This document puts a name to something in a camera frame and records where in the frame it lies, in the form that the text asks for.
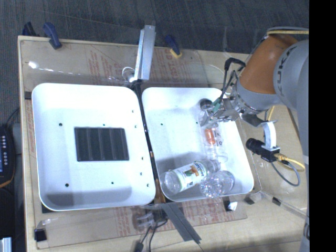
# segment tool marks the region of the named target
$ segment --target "metal bracket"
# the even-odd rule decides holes
[[[200,243],[200,236],[195,231],[194,227],[189,223],[184,214],[180,211],[176,203],[167,203],[162,205],[162,209],[166,212],[171,222],[174,224],[178,233],[183,240],[194,240],[197,244]]]
[[[12,251],[12,238],[5,237],[0,240],[0,252],[11,252]]]
[[[138,56],[134,71],[135,80],[149,80],[155,36],[156,32],[154,25],[145,25],[145,27],[140,31]]]
[[[240,117],[242,120],[256,128],[263,126],[264,123],[269,122],[258,118],[255,114],[240,114]]]

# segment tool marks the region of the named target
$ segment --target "gray carpet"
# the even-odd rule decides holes
[[[60,38],[137,44],[154,20],[157,46],[171,34],[181,48],[250,53],[269,27],[309,27],[309,0],[0,0],[0,16],[4,123],[19,106],[17,36],[27,22],[41,36],[52,22]]]

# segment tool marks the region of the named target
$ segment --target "plastic bottle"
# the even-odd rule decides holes
[[[223,138],[218,121],[215,117],[208,115],[208,112],[213,108],[211,101],[207,99],[202,100],[200,108],[198,123],[201,127],[202,141],[207,158],[217,160],[218,157],[223,157],[227,160],[227,154],[222,146]]]
[[[235,178],[229,171],[218,171],[204,179],[199,189],[205,197],[215,198],[227,194],[234,186]]]
[[[221,164],[217,160],[201,160],[169,170],[163,173],[160,178],[162,191],[167,196],[173,196],[195,186],[211,173],[220,169]]]

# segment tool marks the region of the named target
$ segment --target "black slotted panel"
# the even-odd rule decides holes
[[[128,161],[124,128],[75,128],[77,161]]]

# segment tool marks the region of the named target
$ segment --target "table surface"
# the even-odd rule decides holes
[[[143,235],[88,241],[66,246],[54,246],[58,242],[57,240],[51,241],[52,238],[39,242],[39,244],[34,240],[34,229],[39,221],[47,218],[53,219],[56,215],[45,215],[38,211],[40,203],[37,203],[36,165],[33,163],[36,158],[32,152],[34,139],[29,138],[34,128],[31,122],[32,118],[29,116],[31,103],[25,99],[26,92],[31,92],[37,84],[42,82],[77,83],[79,78],[74,78],[74,75],[85,71],[88,74],[86,77],[80,78],[79,84],[113,85],[116,83],[119,85],[120,79],[118,77],[109,79],[110,73],[113,71],[116,72],[115,75],[120,76],[122,68],[135,65],[137,50],[137,46],[130,45],[61,40],[63,43],[61,51],[51,49],[47,41],[47,38],[27,36],[19,36],[18,39],[27,251],[39,249],[47,251],[92,251],[93,249],[95,251],[133,251],[135,242],[140,240]],[[188,75],[188,72],[193,70],[205,72],[207,80],[214,83],[213,87],[221,88],[222,79],[220,76],[223,75],[225,60],[230,56],[241,60],[247,58],[245,54],[183,50],[184,58],[180,61],[174,61],[169,56],[167,48],[155,48],[155,51],[153,70],[156,70],[155,72],[161,78],[165,78],[165,83],[162,83],[160,77],[154,79],[158,86],[167,86],[168,83],[187,87],[192,87],[195,84],[199,86],[203,80],[190,79]],[[183,83],[179,83],[175,78],[179,70],[186,72]],[[281,146],[281,152],[301,161],[300,143],[287,109],[284,106],[277,106],[273,115],[274,119],[278,120],[276,123],[277,143]],[[237,126],[241,128],[242,139],[249,137],[262,139],[262,131],[250,128],[240,121],[237,122]],[[304,175],[301,178],[302,184],[298,188],[293,188],[284,184],[265,161],[252,155],[248,158],[252,167],[255,168],[253,172],[256,175],[256,187],[259,191],[256,197],[263,195],[261,200],[252,205],[238,201],[238,206],[243,210],[243,214],[239,215],[238,212],[237,219],[195,226],[195,230],[202,239],[200,246],[193,241],[183,242],[178,232],[175,229],[170,229],[155,233],[152,250],[223,251],[237,249],[235,251],[260,251],[258,246],[267,247],[269,249],[267,251],[298,250],[298,241],[301,238],[307,205]],[[281,199],[282,205],[278,206],[272,203],[273,197]]]

